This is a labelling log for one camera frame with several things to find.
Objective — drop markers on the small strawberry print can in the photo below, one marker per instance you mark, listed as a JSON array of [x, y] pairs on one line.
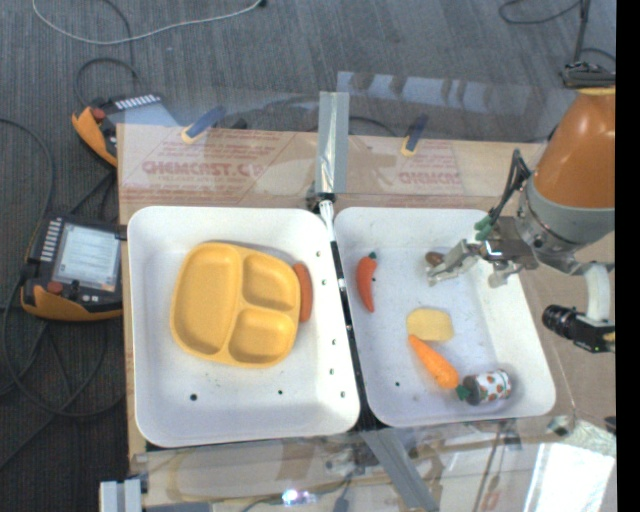
[[492, 386]]

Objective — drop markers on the small orange toy carrot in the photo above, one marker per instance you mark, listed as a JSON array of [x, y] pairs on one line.
[[366, 282]]

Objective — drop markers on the orange-red toy sausage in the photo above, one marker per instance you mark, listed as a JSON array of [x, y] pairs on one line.
[[304, 295]]

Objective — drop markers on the large orange toy carrot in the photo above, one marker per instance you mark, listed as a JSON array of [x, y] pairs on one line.
[[435, 365]]

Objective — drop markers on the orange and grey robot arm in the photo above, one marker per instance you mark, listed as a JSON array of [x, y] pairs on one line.
[[575, 150]]

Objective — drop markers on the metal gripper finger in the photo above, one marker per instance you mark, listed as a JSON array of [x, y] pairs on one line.
[[504, 272], [452, 262]]

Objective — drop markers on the yellow toy bread slice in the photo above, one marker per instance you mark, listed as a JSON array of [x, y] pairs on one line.
[[430, 325]]

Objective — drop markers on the thin black and white rod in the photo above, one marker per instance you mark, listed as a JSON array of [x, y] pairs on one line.
[[345, 305]]

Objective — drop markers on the small brown round toy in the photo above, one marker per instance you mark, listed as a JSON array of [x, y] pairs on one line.
[[433, 258]]

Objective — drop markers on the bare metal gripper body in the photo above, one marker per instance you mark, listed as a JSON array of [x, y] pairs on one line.
[[512, 242]]

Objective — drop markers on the brown cardboard board red print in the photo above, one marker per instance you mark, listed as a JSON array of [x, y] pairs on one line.
[[225, 170]]

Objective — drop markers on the white plastic tray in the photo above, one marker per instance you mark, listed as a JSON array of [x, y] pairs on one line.
[[225, 400], [490, 310]]

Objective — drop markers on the yellow divided plate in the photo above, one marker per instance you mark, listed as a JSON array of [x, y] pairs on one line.
[[235, 305]]

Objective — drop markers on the black cylinder on white bracket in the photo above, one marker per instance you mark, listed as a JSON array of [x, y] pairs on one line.
[[575, 325]]

